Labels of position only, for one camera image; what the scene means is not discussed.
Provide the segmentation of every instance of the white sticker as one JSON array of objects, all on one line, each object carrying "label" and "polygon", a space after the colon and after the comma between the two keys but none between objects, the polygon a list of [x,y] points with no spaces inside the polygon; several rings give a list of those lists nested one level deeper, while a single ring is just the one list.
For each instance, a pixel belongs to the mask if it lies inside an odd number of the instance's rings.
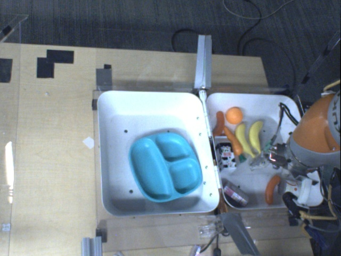
[{"label": "white sticker", "polygon": [[2,224],[2,231],[11,231],[11,224]]},{"label": "white sticker", "polygon": [[92,149],[95,146],[95,141],[93,138],[87,137],[85,140],[83,140],[83,143],[89,148]]}]

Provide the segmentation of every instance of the carrot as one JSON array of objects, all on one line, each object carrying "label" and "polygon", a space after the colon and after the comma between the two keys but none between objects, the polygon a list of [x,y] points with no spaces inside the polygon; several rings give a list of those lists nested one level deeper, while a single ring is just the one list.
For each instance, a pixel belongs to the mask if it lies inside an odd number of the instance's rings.
[{"label": "carrot", "polygon": [[217,124],[213,129],[213,136],[216,137],[217,135],[221,135],[223,133],[224,125],[225,125],[225,117],[224,113],[218,111],[216,114],[217,117]]},{"label": "carrot", "polygon": [[232,149],[235,155],[240,156],[243,153],[243,146],[240,144],[236,136],[226,126],[223,127],[224,133],[228,140],[231,141]]},{"label": "carrot", "polygon": [[273,192],[280,181],[281,178],[278,175],[275,175],[267,184],[265,189],[265,201],[267,204],[271,205],[273,203]]}]

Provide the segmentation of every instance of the white cable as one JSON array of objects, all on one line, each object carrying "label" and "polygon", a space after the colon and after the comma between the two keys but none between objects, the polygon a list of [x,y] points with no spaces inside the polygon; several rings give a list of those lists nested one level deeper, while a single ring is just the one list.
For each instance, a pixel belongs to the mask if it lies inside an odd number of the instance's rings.
[{"label": "white cable", "polygon": [[265,19],[265,18],[268,18],[272,15],[274,15],[276,12],[278,12],[281,8],[283,8],[284,6],[286,6],[287,4],[293,2],[295,0],[289,0],[288,2],[285,2],[283,5],[281,5],[278,9],[276,9],[274,12],[270,13],[269,15],[266,15],[266,16],[263,16],[263,17],[246,17],[246,16],[243,16],[243,15],[239,15],[239,14],[236,14],[232,11],[229,10],[229,8],[225,5],[225,0],[223,0],[223,5],[224,5],[224,8],[230,12],[231,14],[237,16],[237,17],[240,17],[240,18],[244,18],[244,19],[249,19],[249,20],[259,20],[259,19]]}]

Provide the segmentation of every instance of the orange fruit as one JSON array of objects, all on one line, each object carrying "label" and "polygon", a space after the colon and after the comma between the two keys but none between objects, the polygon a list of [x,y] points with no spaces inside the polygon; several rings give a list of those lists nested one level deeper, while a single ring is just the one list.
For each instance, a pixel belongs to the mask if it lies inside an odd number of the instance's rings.
[{"label": "orange fruit", "polygon": [[238,107],[232,107],[227,110],[225,117],[229,123],[238,124],[243,120],[243,112]]}]

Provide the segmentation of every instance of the metal bracket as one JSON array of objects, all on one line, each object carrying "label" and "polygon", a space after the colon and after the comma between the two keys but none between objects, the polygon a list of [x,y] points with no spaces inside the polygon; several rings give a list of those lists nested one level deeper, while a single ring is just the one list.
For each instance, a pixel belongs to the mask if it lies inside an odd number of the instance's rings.
[{"label": "metal bracket", "polygon": [[194,89],[209,89],[212,73],[212,38],[211,35],[199,35],[196,78]]},{"label": "metal bracket", "polygon": [[83,238],[82,256],[102,256],[102,237]]}]

